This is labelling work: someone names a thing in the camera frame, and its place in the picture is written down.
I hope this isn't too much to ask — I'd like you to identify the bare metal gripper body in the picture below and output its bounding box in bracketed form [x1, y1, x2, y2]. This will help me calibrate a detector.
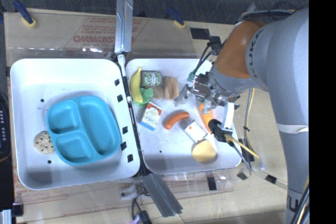
[192, 72, 240, 109]

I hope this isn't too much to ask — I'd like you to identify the orange carrot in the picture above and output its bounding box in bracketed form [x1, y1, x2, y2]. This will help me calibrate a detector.
[198, 102, 214, 134]

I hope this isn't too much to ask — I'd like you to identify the tan bread loaf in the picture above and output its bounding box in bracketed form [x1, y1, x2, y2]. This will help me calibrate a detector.
[163, 76, 180, 101]

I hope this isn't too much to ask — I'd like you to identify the orange sausage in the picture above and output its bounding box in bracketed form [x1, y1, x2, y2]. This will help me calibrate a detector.
[164, 111, 191, 131]

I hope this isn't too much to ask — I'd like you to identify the small brown bread roll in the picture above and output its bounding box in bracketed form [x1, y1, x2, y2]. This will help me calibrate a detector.
[152, 86, 165, 100]

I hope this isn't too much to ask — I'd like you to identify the white and orange bottle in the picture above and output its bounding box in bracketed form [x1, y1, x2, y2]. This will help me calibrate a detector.
[183, 120, 208, 144]

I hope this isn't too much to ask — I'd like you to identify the green can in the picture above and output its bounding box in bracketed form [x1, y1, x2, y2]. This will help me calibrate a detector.
[140, 70, 163, 88]

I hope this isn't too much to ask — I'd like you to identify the green broccoli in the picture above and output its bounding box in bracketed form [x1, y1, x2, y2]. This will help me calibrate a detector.
[133, 87, 154, 109]

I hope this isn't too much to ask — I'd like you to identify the white and orange carton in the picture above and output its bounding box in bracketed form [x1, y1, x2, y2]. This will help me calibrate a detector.
[139, 101, 163, 132]

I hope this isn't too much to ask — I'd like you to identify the pale yellow rounded toy food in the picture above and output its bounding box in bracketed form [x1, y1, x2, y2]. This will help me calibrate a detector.
[191, 139, 218, 164]

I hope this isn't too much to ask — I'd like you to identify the yellow banana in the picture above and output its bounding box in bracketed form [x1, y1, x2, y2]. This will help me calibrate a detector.
[129, 66, 144, 104]

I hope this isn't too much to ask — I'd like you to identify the white plastic tray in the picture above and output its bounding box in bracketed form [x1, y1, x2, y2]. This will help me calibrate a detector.
[9, 58, 141, 190]
[125, 58, 243, 175]

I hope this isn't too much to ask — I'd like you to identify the blue divided plate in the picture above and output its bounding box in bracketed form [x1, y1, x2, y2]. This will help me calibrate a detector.
[46, 95, 122, 166]

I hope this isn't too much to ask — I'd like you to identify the brown cardboard board red print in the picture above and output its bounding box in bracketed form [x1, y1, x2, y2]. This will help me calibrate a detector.
[3, 7, 289, 224]

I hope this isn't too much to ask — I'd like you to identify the beige chocolate chip biscuit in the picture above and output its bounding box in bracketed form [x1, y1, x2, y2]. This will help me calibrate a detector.
[33, 130, 56, 155]

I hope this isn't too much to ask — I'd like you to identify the black cylinder on white bracket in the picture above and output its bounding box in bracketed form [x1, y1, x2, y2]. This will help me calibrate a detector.
[208, 102, 236, 143]

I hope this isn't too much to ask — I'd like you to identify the black block with thin wires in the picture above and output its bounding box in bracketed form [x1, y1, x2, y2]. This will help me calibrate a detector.
[138, 210, 153, 224]

